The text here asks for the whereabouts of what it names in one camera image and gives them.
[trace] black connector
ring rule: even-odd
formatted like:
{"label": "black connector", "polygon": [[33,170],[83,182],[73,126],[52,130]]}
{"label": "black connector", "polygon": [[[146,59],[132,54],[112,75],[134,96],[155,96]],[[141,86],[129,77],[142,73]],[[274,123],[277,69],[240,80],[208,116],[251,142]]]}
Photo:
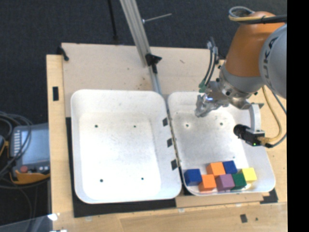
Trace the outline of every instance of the black connector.
{"label": "black connector", "polygon": [[251,146],[260,146],[261,142],[258,140],[258,137],[264,137],[265,133],[252,133],[247,129],[250,128],[248,126],[238,124],[234,127],[233,131],[238,138],[244,140],[247,144]]}

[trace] cube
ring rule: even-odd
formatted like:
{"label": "cube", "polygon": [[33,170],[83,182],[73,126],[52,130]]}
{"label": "cube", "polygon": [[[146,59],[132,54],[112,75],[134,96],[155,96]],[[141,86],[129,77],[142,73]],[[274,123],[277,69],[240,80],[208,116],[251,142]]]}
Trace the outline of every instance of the cube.
{"label": "cube", "polygon": [[238,173],[238,174],[232,174],[235,187],[233,187],[231,190],[239,190],[244,188],[247,185],[247,182],[245,180],[245,176],[243,173]]}
{"label": "cube", "polygon": [[226,174],[236,174],[238,172],[233,160],[222,162]]}
{"label": "cube", "polygon": [[232,174],[219,175],[215,180],[218,191],[227,191],[235,187]]}
{"label": "cube", "polygon": [[188,169],[183,175],[187,186],[197,186],[202,182],[200,169]]}
{"label": "cube", "polygon": [[243,173],[246,182],[249,184],[257,180],[254,168],[243,168],[240,173]]}
{"label": "cube", "polygon": [[218,177],[221,174],[225,174],[224,166],[222,162],[213,162],[206,167],[208,174],[213,174],[214,177]]}
{"label": "cube", "polygon": [[202,182],[198,185],[200,192],[212,191],[217,187],[213,174],[202,174]]}

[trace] orange object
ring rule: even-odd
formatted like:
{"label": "orange object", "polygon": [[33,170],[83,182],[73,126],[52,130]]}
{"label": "orange object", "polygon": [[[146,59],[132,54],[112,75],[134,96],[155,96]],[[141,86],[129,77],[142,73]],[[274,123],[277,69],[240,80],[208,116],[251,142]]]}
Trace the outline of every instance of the orange object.
{"label": "orange object", "polygon": [[202,174],[202,182],[198,185],[200,192],[212,191],[217,187],[213,174]]}
{"label": "orange object", "polygon": [[[249,16],[274,16],[269,12],[254,12]],[[260,76],[259,56],[268,36],[284,23],[242,24],[238,28],[226,56],[225,68],[242,77]]]}
{"label": "orange object", "polygon": [[216,178],[219,175],[225,174],[225,169],[222,162],[212,162],[206,167],[208,174],[213,174]]}

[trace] dark background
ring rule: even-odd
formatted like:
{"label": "dark background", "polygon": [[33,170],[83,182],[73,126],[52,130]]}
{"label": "dark background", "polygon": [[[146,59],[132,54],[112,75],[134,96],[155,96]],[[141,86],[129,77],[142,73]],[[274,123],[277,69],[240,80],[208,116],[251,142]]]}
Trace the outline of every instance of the dark background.
{"label": "dark background", "polygon": [[[136,1],[144,19],[172,13],[145,24],[150,46],[205,48],[213,37],[223,58],[238,28],[231,7],[287,14],[287,0]],[[133,45],[119,0],[112,8],[117,44]],[[45,58],[64,42],[114,44],[107,0],[0,0],[0,111],[48,122]],[[49,213],[46,184],[25,192],[35,217]],[[0,188],[0,225],[29,217],[23,193]]]}

